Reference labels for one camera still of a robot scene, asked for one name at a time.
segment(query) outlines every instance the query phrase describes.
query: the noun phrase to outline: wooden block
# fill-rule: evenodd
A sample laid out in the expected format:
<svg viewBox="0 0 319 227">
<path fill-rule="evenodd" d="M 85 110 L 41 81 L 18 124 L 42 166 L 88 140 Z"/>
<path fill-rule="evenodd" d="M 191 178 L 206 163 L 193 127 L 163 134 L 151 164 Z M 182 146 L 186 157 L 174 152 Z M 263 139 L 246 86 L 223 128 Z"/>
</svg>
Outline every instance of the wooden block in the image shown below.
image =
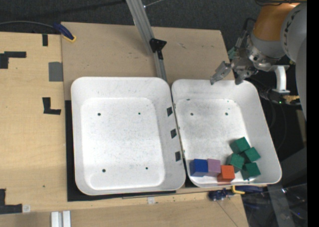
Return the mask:
<svg viewBox="0 0 319 227">
<path fill-rule="evenodd" d="M 217 177 L 221 173 L 220 160 L 207 159 L 208 173 L 206 176 Z"/>
<path fill-rule="evenodd" d="M 190 175 L 192 177 L 203 177 L 208 172 L 207 160 L 194 159 L 189 164 Z"/>
<path fill-rule="evenodd" d="M 230 183 L 235 178 L 235 170 L 233 165 L 221 165 L 221 173 L 217 176 L 220 183 Z"/>
<path fill-rule="evenodd" d="M 245 137 L 239 138 L 230 144 L 230 148 L 234 153 L 239 154 L 250 148 Z"/>
<path fill-rule="evenodd" d="M 258 160 L 260 158 L 259 153 L 255 147 L 251 147 L 240 154 L 245 159 L 245 163 L 250 163 Z"/>
<path fill-rule="evenodd" d="M 235 173 L 237 173 L 243 168 L 244 162 L 245 162 L 244 157 L 238 154 L 232 153 L 231 155 L 227 157 L 226 165 L 233 165 L 235 169 Z"/>
<path fill-rule="evenodd" d="M 256 162 L 245 164 L 240 172 L 244 180 L 261 174 Z"/>
</svg>

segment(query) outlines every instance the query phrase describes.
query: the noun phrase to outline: orange block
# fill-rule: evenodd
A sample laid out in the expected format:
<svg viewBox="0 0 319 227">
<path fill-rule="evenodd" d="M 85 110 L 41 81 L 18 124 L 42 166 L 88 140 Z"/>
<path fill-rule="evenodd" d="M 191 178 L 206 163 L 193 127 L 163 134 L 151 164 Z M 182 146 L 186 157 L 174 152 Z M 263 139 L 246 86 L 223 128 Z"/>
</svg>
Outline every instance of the orange block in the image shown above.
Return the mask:
<svg viewBox="0 0 319 227">
<path fill-rule="evenodd" d="M 221 173 L 217 176 L 217 181 L 221 183 L 230 183 L 235 178 L 235 169 L 233 165 L 221 165 Z"/>
</svg>

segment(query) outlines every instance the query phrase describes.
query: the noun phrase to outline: black clamp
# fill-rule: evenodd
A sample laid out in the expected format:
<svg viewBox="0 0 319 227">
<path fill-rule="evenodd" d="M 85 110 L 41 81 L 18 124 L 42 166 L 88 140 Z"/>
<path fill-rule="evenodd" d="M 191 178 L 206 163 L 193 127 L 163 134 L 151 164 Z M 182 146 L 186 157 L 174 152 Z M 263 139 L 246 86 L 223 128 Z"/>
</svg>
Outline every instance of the black clamp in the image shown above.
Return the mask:
<svg viewBox="0 0 319 227">
<path fill-rule="evenodd" d="M 151 38 L 151 40 L 150 40 L 151 49 L 152 49 L 153 53 L 155 53 L 155 52 L 158 53 L 160 60 L 163 60 L 163 55 L 161 53 L 161 50 L 165 47 L 166 43 L 167 43 L 166 41 L 156 39 L 156 38 Z"/>
</svg>

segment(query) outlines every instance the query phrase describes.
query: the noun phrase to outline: purple block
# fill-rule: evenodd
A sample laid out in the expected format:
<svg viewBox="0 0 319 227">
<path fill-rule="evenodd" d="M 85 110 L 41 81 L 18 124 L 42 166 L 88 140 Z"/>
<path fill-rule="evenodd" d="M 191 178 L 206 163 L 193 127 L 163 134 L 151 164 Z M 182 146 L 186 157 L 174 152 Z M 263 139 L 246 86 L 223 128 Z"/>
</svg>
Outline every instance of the purple block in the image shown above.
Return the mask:
<svg viewBox="0 0 319 227">
<path fill-rule="evenodd" d="M 207 159 L 208 173 L 206 176 L 217 177 L 221 173 L 220 160 Z"/>
</svg>

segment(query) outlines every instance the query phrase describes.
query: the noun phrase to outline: white tray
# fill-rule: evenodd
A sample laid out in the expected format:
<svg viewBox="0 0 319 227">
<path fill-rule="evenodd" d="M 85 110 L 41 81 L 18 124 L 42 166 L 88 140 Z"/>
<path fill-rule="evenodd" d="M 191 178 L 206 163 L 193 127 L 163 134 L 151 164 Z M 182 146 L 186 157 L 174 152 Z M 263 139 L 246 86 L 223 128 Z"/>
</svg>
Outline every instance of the white tray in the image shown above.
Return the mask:
<svg viewBox="0 0 319 227">
<path fill-rule="evenodd" d="M 168 84 L 82 77 L 71 87 L 75 181 L 88 195 L 170 191 L 185 181 Z"/>
<path fill-rule="evenodd" d="M 229 144 L 241 137 L 254 146 L 261 158 L 256 161 L 261 175 L 244 181 L 235 174 L 231 185 L 273 184 L 282 175 L 279 160 L 264 117 L 256 88 L 244 81 L 177 80 L 172 96 L 187 172 L 203 188 L 219 186 L 216 177 L 191 177 L 189 162 L 194 158 L 219 159 L 225 164 L 232 153 Z"/>
</svg>

